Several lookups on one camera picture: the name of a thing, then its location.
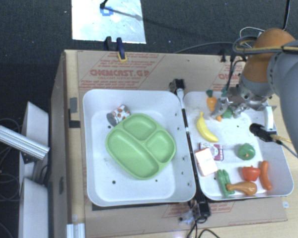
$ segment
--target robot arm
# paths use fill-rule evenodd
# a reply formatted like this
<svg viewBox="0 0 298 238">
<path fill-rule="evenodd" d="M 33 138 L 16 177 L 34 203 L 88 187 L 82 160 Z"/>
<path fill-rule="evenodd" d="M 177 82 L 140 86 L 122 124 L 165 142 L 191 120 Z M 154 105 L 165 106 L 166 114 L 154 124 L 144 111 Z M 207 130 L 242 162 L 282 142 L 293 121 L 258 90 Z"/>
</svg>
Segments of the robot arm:
<svg viewBox="0 0 298 238">
<path fill-rule="evenodd" d="M 285 126 L 298 154 L 298 52 L 291 51 L 292 47 L 298 47 L 298 41 L 283 30 L 269 29 L 254 43 L 256 50 L 276 46 L 288 47 L 290 51 L 268 53 L 266 50 L 251 55 L 239 84 L 230 87 L 226 97 L 218 100 L 211 116 L 223 114 L 227 107 L 233 110 L 234 117 L 249 108 L 265 110 L 267 98 L 275 93 L 280 97 Z"/>
</svg>

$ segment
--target green plate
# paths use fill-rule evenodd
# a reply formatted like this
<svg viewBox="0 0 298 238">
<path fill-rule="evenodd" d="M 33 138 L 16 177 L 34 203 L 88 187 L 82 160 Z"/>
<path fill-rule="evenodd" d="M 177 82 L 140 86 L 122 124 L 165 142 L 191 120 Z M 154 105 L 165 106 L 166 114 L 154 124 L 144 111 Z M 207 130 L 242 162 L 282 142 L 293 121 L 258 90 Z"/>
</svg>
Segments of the green plate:
<svg viewBox="0 0 298 238">
<path fill-rule="evenodd" d="M 106 137 L 113 159 L 138 179 L 156 176 L 173 158 L 171 135 L 145 114 L 133 114 L 117 124 Z"/>
</svg>

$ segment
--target blue clamp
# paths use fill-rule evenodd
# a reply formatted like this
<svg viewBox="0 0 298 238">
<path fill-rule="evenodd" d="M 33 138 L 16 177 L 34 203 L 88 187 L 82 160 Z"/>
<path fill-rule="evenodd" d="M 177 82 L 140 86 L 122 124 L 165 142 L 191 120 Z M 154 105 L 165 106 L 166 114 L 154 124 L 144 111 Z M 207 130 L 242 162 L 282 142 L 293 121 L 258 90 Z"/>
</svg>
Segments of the blue clamp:
<svg viewBox="0 0 298 238">
<path fill-rule="evenodd" d="M 111 41 L 111 37 L 106 37 L 104 41 L 104 50 L 105 51 L 118 51 L 118 59 L 119 61 L 127 61 L 127 56 L 125 54 L 125 49 L 123 45 L 123 41 L 120 37 L 117 38 L 117 48 L 114 48 L 114 45 Z"/>
</svg>

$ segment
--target toy can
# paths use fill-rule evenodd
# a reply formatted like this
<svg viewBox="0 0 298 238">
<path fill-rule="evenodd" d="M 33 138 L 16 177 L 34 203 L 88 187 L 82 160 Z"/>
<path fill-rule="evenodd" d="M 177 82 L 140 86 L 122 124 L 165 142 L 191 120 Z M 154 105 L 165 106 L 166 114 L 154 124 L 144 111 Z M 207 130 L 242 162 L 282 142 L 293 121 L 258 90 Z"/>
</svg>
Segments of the toy can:
<svg viewBox="0 0 298 238">
<path fill-rule="evenodd" d="M 121 105 L 120 107 L 107 114 L 107 120 L 112 126 L 116 126 L 120 121 L 122 121 L 129 115 L 129 109 L 125 105 Z"/>
</svg>

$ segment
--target white tray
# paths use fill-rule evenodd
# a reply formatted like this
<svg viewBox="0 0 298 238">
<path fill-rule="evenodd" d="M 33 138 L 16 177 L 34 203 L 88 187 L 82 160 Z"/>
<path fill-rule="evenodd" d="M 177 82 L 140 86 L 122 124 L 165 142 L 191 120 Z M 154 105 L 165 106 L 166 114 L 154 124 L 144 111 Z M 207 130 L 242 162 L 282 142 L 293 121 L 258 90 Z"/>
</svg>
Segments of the white tray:
<svg viewBox="0 0 298 238">
<path fill-rule="evenodd" d="M 109 128 L 106 114 L 126 105 L 132 114 L 143 113 L 164 127 L 176 142 L 171 162 L 156 177 L 136 179 L 106 151 Z M 99 206 L 186 202 L 196 186 L 178 98 L 166 91 L 88 91 L 83 98 L 86 142 L 87 193 Z"/>
<path fill-rule="evenodd" d="M 213 95 L 218 98 L 221 93 L 214 92 Z M 196 151 L 199 149 L 200 142 L 207 143 L 196 128 L 196 122 L 200 112 L 204 112 L 207 127 L 218 137 L 218 144 L 223 146 L 224 160 L 216 161 L 218 169 L 225 169 L 229 174 L 231 183 L 237 183 L 243 181 L 240 171 L 241 167 L 249 167 L 251 165 L 259 167 L 259 163 L 266 160 L 270 164 L 268 177 L 273 189 L 266 191 L 259 179 L 257 179 L 255 182 L 257 184 L 257 193 L 254 196 L 247 196 L 244 193 L 235 191 L 235 194 L 225 197 L 221 193 L 219 183 L 215 180 L 215 174 L 203 177 L 199 173 L 200 186 L 205 196 L 209 199 L 219 201 L 286 196 L 290 194 L 293 191 L 294 182 L 282 147 L 273 142 L 266 143 L 249 131 L 249 126 L 252 123 L 264 124 L 264 112 L 249 109 L 243 112 L 237 119 L 222 119 L 219 122 L 210 116 L 211 112 L 207 106 L 207 97 L 205 92 L 190 92 L 184 98 L 193 150 Z M 236 155 L 238 147 L 244 143 L 251 144 L 256 151 L 255 157 L 248 161 L 244 161 Z"/>
</svg>

